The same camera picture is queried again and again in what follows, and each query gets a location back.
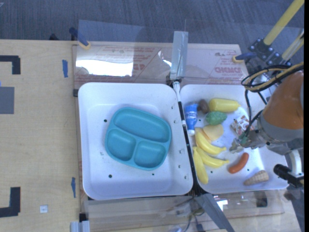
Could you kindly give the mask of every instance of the blue divided plate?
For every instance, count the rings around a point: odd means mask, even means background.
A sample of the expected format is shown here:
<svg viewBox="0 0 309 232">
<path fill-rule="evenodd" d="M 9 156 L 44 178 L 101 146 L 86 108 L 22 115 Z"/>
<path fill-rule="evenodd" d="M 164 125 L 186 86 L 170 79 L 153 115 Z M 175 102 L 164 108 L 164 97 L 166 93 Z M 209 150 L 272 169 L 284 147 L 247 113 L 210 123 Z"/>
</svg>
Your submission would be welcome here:
<svg viewBox="0 0 309 232">
<path fill-rule="evenodd" d="M 105 135 L 105 149 L 113 159 L 144 170 L 158 168 L 165 160 L 171 129 L 162 118 L 124 107 L 113 115 Z"/>
</svg>

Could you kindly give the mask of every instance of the wooden table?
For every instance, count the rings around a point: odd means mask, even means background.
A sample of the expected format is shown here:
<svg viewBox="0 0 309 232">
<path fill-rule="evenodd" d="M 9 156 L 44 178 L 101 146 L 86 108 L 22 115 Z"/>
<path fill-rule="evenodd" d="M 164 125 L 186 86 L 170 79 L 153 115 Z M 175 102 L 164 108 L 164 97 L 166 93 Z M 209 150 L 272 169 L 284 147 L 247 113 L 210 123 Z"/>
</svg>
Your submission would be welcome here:
<svg viewBox="0 0 309 232">
<path fill-rule="evenodd" d="M 64 232 L 70 230 L 70 222 L 79 219 L 72 68 L 72 47 L 76 44 L 0 40 L 0 55 L 21 59 L 21 74 L 12 74 L 12 63 L 0 62 L 1 87 L 14 87 L 14 114 L 0 114 L 0 207 L 10 206 L 10 188 L 20 187 L 21 193 L 20 212 L 17 216 L 0 217 L 0 231 Z M 68 63 L 68 77 L 64 76 L 63 60 Z M 291 202 L 285 200 L 282 205 L 282 214 L 236 218 L 230 222 L 236 231 L 300 231 Z"/>
</svg>

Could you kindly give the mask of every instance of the white bottle cap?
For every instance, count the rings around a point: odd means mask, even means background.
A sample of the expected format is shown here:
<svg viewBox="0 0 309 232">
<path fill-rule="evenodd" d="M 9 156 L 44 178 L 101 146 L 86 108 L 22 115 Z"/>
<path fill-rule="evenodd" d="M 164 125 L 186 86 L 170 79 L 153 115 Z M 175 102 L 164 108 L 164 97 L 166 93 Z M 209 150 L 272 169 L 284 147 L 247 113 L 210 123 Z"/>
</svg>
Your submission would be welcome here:
<svg viewBox="0 0 309 232">
<path fill-rule="evenodd" d="M 189 134 L 189 136 L 194 136 L 195 131 L 194 130 L 188 130 L 188 134 Z"/>
</svg>

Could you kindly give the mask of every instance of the yellow banana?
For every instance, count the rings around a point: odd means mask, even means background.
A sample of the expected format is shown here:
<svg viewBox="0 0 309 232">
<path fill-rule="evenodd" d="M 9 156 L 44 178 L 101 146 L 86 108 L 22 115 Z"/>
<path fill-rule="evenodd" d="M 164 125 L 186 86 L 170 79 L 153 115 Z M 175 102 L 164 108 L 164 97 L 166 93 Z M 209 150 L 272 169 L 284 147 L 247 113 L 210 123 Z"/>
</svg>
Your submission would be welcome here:
<svg viewBox="0 0 309 232">
<path fill-rule="evenodd" d="M 208 174 L 204 167 L 203 161 L 199 153 L 193 148 L 193 162 L 195 165 L 195 170 L 197 173 L 197 177 L 203 184 L 208 183 Z"/>
<path fill-rule="evenodd" d="M 195 132 L 195 141 L 198 147 L 211 155 L 218 155 L 220 152 L 226 150 L 226 147 L 212 145 L 199 130 Z"/>
<path fill-rule="evenodd" d="M 230 162 L 229 160 L 221 160 L 221 159 L 213 158 L 210 155 L 208 155 L 204 150 L 202 150 L 200 147 L 194 146 L 193 150 L 194 148 L 201 156 L 203 163 L 212 168 L 219 168 L 222 165 Z"/>
</svg>

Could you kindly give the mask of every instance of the hot dog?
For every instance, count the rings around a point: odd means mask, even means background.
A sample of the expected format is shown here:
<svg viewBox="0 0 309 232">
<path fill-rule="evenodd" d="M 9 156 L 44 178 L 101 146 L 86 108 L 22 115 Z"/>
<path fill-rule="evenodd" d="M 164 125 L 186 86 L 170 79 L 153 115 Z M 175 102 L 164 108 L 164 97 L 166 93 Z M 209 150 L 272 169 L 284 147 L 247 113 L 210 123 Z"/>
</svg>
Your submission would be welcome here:
<svg viewBox="0 0 309 232">
<path fill-rule="evenodd" d="M 243 153 L 240 157 L 239 162 L 236 165 L 228 168 L 229 173 L 235 174 L 239 172 L 240 170 L 242 170 L 243 167 L 247 164 L 248 159 L 249 159 L 249 154 L 247 152 Z"/>
</svg>

